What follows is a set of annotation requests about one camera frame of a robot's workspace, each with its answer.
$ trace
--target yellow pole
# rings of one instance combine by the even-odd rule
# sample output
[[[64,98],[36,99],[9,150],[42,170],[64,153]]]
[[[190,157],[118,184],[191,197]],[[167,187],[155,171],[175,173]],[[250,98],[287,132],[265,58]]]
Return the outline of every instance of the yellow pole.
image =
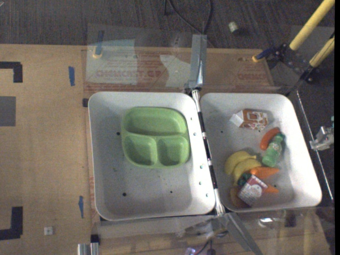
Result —
[[[300,46],[306,41],[309,35],[313,32],[315,27],[322,21],[322,19],[326,16],[326,14],[330,11],[330,9],[335,5],[335,0],[324,0],[318,9],[314,12],[312,17],[308,20],[308,22],[301,29],[299,34],[296,35],[294,40],[291,42],[289,47],[291,50],[296,51],[300,48]]]
[[[309,64],[313,67],[318,67],[321,62],[334,50],[335,37],[329,39],[324,47],[315,54],[315,56],[309,61]]]

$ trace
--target white plastic tray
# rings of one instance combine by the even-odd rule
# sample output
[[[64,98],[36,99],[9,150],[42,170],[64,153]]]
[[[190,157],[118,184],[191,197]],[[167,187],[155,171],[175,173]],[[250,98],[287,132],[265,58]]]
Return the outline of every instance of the white plastic tray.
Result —
[[[310,159],[292,103],[276,94],[209,93],[201,98],[201,109],[209,139],[216,180],[223,205],[231,211],[264,211],[313,207],[320,203],[321,188]],[[266,111],[270,124],[260,133],[238,128],[229,121],[242,109]],[[235,208],[229,199],[232,176],[224,173],[226,159],[234,152],[246,150],[262,154],[260,141],[273,127],[285,135],[283,155],[277,166],[280,172],[267,180],[279,194],[264,194],[252,208]]]
[[[165,107],[186,119],[191,153],[179,167],[149,169],[127,161],[121,120],[132,107]],[[95,204],[107,220],[204,215],[215,206],[195,103],[183,93],[99,92],[89,100]]]

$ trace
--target green plate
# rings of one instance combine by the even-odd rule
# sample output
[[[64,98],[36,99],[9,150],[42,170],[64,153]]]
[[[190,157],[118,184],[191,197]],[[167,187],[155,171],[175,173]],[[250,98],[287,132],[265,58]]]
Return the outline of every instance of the green plate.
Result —
[[[169,108],[129,109],[123,117],[122,142],[126,158],[140,167],[175,167],[190,155],[186,120]]]

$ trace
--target carrot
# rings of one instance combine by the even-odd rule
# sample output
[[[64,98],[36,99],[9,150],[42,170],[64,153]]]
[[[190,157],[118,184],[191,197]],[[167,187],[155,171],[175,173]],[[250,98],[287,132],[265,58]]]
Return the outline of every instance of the carrot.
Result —
[[[265,193],[278,193],[279,190],[270,184],[267,184],[268,188],[265,189]]]
[[[249,173],[258,177],[259,179],[266,179],[269,176],[272,176],[279,172],[279,168],[274,168],[274,167],[255,167],[249,170]]]
[[[271,130],[269,130],[263,137],[260,142],[260,148],[262,150],[266,150],[268,148],[269,142],[272,138],[274,138],[277,134],[280,133],[280,129],[278,127],[275,127]]]

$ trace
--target wire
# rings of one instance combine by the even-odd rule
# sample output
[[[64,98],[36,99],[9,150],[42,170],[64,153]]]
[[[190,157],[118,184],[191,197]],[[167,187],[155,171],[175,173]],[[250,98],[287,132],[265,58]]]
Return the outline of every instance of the wire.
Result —
[[[209,14],[208,17],[204,23],[204,26],[202,28],[202,30],[199,30],[198,28],[196,28],[193,24],[191,24],[189,21],[187,21],[176,9],[176,7],[174,6],[173,0],[168,0],[170,6],[173,8],[174,12],[178,15],[178,17],[184,22],[186,23],[188,26],[190,26],[190,28],[192,28],[193,30],[195,30],[196,32],[200,33],[200,34],[206,34],[210,20],[211,20],[211,16],[213,14],[213,2],[212,0],[208,0],[208,6],[209,6]]]
[[[200,251],[198,251],[197,253],[195,253],[195,255],[199,255],[199,254],[201,254],[202,253],[202,251],[208,246],[208,244],[209,244],[209,241],[208,242],[206,242],[206,244],[203,246],[203,248],[200,250]]]

